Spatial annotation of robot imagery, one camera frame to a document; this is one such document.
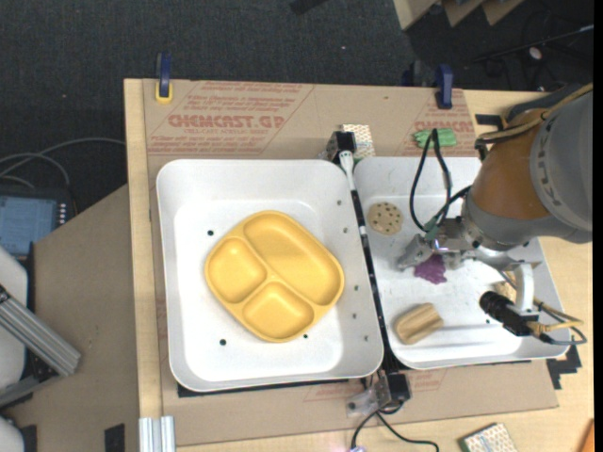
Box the purple grapes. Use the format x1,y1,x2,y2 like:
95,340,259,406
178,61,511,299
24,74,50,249
413,253,448,285

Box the tan toy bread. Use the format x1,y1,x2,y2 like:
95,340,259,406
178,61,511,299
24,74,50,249
393,301,446,347

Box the tan textured toy food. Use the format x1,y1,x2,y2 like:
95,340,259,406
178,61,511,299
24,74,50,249
494,280,520,301

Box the black block with thin wires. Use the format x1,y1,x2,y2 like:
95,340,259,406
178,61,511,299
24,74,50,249
345,373,413,417
328,130,357,165

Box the black cylinder on white bracket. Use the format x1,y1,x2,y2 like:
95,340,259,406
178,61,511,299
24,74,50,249
479,261,541,338

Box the brown cardboard board red print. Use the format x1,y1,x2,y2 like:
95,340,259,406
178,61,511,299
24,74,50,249
140,79,560,447

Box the thin black and white rod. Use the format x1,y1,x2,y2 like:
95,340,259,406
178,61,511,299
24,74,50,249
339,150,393,377

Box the green toy vegetable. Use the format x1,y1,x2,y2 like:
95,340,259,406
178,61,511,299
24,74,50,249
411,128,458,149

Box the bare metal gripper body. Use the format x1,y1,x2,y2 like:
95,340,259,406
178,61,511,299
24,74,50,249
429,217,518,267

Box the yellow divided plate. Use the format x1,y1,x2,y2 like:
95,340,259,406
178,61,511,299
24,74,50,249
204,209,346,344

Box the white plastic tray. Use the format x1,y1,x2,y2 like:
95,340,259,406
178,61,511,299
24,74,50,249
352,156,572,371
155,158,385,393

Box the patterned packet with green edge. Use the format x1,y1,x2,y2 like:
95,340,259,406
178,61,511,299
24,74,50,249
458,422,514,452

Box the white patterned packet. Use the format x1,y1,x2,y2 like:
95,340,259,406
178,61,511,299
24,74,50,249
342,122,375,155

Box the tan chocolate chip biscuit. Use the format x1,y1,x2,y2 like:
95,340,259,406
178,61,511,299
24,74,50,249
367,202,403,236

